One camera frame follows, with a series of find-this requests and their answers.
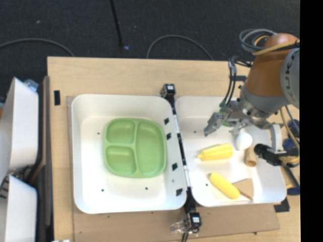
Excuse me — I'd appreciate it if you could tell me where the black block with thin wires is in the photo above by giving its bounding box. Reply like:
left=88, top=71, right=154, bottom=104
left=160, top=83, right=176, bottom=98
left=185, top=211, right=202, bottom=228

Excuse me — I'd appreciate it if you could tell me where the thin black and white rod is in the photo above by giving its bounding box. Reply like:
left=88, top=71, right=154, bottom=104
left=168, top=96, right=195, bottom=213

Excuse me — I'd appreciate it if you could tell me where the white plastic tray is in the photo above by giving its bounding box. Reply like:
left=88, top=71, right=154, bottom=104
left=71, top=94, right=188, bottom=215
left=175, top=96, right=288, bottom=208

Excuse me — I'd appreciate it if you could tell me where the yellow corn cob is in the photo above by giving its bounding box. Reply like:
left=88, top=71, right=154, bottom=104
left=209, top=172, right=241, bottom=200

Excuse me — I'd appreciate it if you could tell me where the white egg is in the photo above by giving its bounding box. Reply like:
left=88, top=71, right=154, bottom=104
left=236, top=132, right=253, bottom=151

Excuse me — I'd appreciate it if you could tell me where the tan triangular bread slice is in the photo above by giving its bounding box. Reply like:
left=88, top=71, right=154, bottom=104
left=231, top=177, right=255, bottom=201

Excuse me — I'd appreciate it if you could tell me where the green divided plate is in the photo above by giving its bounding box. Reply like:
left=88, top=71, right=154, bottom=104
left=102, top=117, right=168, bottom=179

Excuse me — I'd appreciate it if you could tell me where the tan ice cream cone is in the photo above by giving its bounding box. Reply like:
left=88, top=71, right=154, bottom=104
left=244, top=146, right=258, bottom=167

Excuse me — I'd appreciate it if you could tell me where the yellow mustard bottle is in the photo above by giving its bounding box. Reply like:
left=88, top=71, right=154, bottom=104
left=196, top=143, right=234, bottom=162

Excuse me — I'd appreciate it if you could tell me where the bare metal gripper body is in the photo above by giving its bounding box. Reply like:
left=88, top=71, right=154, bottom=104
left=222, top=100, right=277, bottom=131

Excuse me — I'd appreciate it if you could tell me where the black cylinder on white bracket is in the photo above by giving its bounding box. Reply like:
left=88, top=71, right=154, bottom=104
left=253, top=123, right=289, bottom=166

